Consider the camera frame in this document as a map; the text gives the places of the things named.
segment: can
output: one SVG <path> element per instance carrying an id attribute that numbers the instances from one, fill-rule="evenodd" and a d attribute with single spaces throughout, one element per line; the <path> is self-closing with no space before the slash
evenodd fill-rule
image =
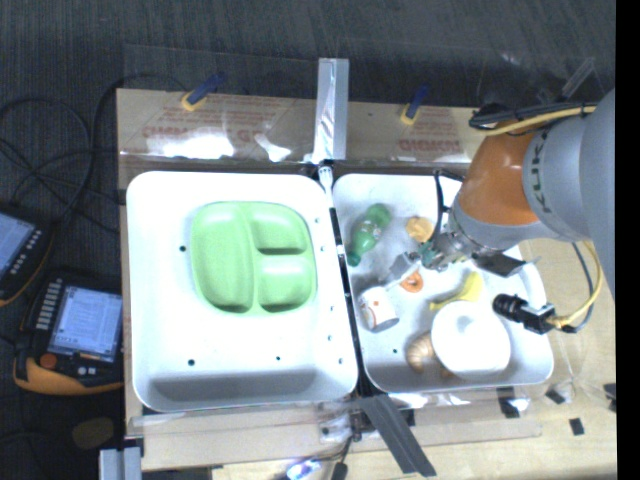
<path id="1" fill-rule="evenodd" d="M 375 286 L 364 291 L 358 297 L 358 307 L 372 332 L 384 331 L 400 321 L 383 286 Z"/>

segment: white plastic tray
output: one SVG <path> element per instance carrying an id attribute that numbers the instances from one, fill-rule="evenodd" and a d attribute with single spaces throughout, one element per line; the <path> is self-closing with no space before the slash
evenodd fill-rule
<path id="1" fill-rule="evenodd" d="M 460 183 L 447 178 L 441 178 L 441 181 L 445 202 L 451 204 Z M 347 174 L 336 181 L 333 195 L 345 244 L 356 219 L 370 204 L 384 203 L 393 215 L 378 245 L 363 255 L 357 267 L 349 267 L 354 300 L 387 277 L 389 267 L 399 254 L 417 249 L 418 244 L 407 234 L 405 225 L 414 216 L 436 221 L 435 187 L 431 176 Z M 508 254 L 517 256 L 519 252 L 514 249 Z M 511 358 L 501 373 L 469 381 L 457 376 L 443 376 L 439 362 L 433 359 L 425 363 L 426 370 L 422 374 L 409 367 L 405 359 L 407 347 L 418 335 L 431 329 L 434 313 L 428 309 L 429 301 L 455 293 L 472 270 L 482 275 L 484 290 L 481 299 L 488 308 L 498 293 L 518 295 L 533 306 L 546 303 L 542 280 L 533 265 L 527 265 L 520 274 L 508 279 L 478 270 L 468 261 L 452 265 L 442 273 L 421 267 L 420 274 L 425 284 L 422 291 L 409 293 L 399 286 L 389 291 L 392 305 L 400 318 L 395 326 L 373 333 L 356 308 L 366 374 L 377 387 L 390 393 L 451 391 L 538 384 L 551 375 L 553 353 L 548 338 L 502 318 L 511 341 Z"/>
<path id="2" fill-rule="evenodd" d="M 189 234 L 219 201 L 279 203 L 311 235 L 317 293 L 296 311 L 225 313 L 198 296 Z M 133 387 L 156 411 L 338 400 L 358 368 L 330 215 L 321 187 L 298 175 L 148 172 L 127 191 Z"/>

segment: yellow cable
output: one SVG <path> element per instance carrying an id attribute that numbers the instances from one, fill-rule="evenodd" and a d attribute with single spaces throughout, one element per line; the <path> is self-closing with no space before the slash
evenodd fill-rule
<path id="1" fill-rule="evenodd" d="M 563 117 L 575 116 L 578 114 L 589 114 L 596 109 L 595 105 L 591 105 L 588 107 L 579 107 L 579 108 L 570 108 L 567 110 L 558 110 L 557 112 L 549 112 L 547 114 L 540 114 L 539 116 L 531 117 L 529 119 L 525 119 L 523 121 L 518 121 L 517 123 L 512 123 L 507 126 L 500 126 L 498 128 L 493 128 L 491 130 L 485 131 L 484 134 L 489 137 L 492 135 L 501 135 L 503 133 L 513 132 L 515 130 L 520 130 L 521 128 L 525 128 L 527 126 L 531 126 L 534 124 L 542 123 L 544 121 L 553 121 L 554 119 L 560 119 Z"/>
<path id="2" fill-rule="evenodd" d="M 576 311 L 566 316 L 552 316 L 547 319 L 551 325 L 553 325 L 556 329 L 561 329 L 565 325 L 571 324 L 574 320 L 581 317 L 584 313 L 589 310 L 589 306 L 593 304 L 593 301 L 596 300 L 596 297 L 600 294 L 600 290 L 602 289 L 604 275 L 602 272 L 602 266 L 600 265 L 600 260 L 598 260 L 598 255 L 596 254 L 596 250 L 593 247 L 591 242 L 583 242 L 585 248 L 591 253 L 594 261 L 596 262 L 597 269 L 597 278 L 596 285 L 591 292 L 591 296 L 580 306 Z"/>

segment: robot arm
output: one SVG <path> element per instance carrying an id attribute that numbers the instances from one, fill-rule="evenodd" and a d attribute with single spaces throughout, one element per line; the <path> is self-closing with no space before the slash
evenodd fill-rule
<path id="1" fill-rule="evenodd" d="M 423 264 L 503 271 L 503 251 L 523 240 L 590 239 L 615 299 L 615 90 L 592 113 L 533 126 L 485 138 Z"/>

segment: orange button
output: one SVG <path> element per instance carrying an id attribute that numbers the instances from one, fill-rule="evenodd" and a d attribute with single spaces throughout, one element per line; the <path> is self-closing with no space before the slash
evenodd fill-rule
<path id="1" fill-rule="evenodd" d="M 42 354 L 40 356 L 40 366 L 46 368 L 47 370 L 53 370 L 56 367 L 56 363 L 58 362 L 58 358 L 55 354 Z"/>

